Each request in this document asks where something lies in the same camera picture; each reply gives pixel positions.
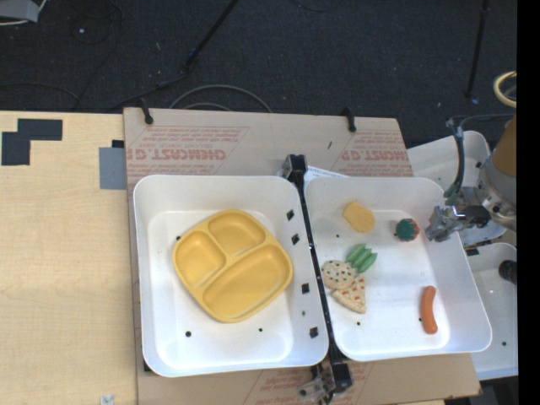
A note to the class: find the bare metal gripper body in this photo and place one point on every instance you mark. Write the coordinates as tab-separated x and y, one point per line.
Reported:
485	214

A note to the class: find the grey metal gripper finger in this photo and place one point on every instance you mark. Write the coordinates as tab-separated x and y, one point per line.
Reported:
442	214
438	232

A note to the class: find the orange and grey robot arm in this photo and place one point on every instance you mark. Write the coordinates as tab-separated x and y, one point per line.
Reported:
506	152

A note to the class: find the green and orange toy pumpkin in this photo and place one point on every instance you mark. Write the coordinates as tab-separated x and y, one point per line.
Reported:
407	230

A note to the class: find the white plastic tray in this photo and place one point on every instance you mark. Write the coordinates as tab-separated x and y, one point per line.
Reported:
396	268
236	344

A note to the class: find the orange sausage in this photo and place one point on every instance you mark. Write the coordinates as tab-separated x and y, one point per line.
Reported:
429	310

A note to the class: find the yellow ridged crisp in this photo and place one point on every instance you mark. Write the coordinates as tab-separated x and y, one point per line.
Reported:
358	217

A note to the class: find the green pea pods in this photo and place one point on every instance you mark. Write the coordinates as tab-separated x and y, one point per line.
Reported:
361	257

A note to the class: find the beige pizza slice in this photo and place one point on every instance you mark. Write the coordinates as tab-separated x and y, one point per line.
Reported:
353	298

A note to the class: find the beige dotted biscuit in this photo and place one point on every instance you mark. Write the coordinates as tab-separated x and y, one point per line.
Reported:
337	274

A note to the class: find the thin black and white rod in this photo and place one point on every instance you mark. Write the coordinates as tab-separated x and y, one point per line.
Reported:
315	260

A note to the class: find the white printed paper sheet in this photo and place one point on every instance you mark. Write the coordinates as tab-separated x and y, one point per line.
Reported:
322	172

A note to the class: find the brown cardboard board red print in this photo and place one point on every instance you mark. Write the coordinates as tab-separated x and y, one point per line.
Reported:
253	142

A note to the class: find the yellow divided plate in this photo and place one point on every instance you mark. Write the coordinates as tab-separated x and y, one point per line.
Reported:
236	268

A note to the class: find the black cylinder on white bracket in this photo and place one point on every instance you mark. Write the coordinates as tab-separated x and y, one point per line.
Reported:
509	271

